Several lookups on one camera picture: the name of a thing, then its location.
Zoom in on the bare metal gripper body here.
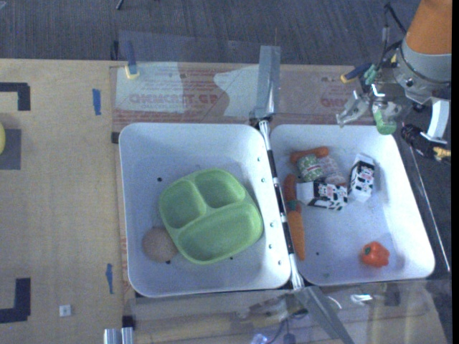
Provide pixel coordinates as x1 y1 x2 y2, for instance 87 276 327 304
368 66 437 106

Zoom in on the green plastic object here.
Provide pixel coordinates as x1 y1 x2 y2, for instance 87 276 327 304
374 117 398 136

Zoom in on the brown cardboard board red print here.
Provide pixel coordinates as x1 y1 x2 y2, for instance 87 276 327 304
109 62 448 336

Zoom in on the orange sausage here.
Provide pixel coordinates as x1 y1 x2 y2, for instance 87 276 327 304
289 145 330 165
283 173 298 204

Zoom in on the pale pink packet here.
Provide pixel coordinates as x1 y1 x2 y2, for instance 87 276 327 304
318 156 348 186

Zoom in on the cow print milk carton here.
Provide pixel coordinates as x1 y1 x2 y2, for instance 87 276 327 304
348 153 377 204
295 178 349 211

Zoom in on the green patterned can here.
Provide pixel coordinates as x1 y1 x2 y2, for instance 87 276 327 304
295 155 324 183

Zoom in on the white plastic tray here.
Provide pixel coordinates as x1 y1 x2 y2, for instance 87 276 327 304
268 123 437 287
118 122 293 298

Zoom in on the orange carrot with green top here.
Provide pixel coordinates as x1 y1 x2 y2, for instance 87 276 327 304
285 200 307 262

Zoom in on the orange bell pepper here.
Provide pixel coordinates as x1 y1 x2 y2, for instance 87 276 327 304
359 241 391 269

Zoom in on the green divided plate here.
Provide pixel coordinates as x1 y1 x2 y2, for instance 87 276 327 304
158 168 265 266

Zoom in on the tan round bread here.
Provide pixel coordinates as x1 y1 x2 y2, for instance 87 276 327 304
141 226 179 264

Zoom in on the black cylinder on white bracket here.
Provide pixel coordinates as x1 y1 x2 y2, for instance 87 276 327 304
400 98 452 165

